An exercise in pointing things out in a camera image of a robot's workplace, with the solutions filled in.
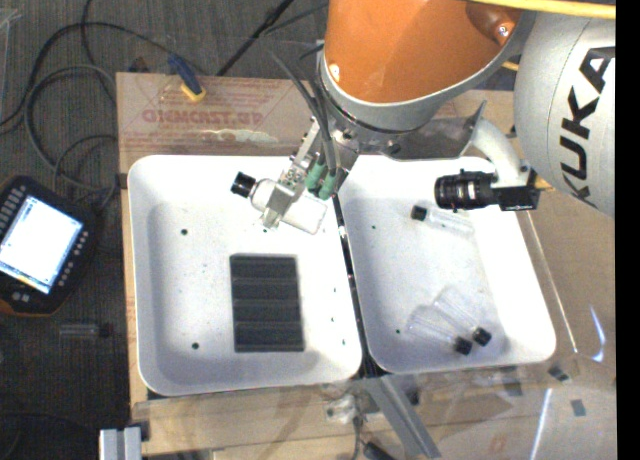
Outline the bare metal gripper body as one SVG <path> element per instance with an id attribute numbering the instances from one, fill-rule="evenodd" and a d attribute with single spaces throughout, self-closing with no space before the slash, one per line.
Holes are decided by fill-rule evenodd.
<path id="1" fill-rule="evenodd" d="M 285 199 L 299 199 L 305 191 L 319 199 L 335 196 L 353 170 L 356 160 L 368 154 L 397 154 L 401 132 L 379 130 L 349 121 L 326 124 L 311 119 L 310 129 L 291 155 L 290 163 L 278 177 L 278 190 Z"/>

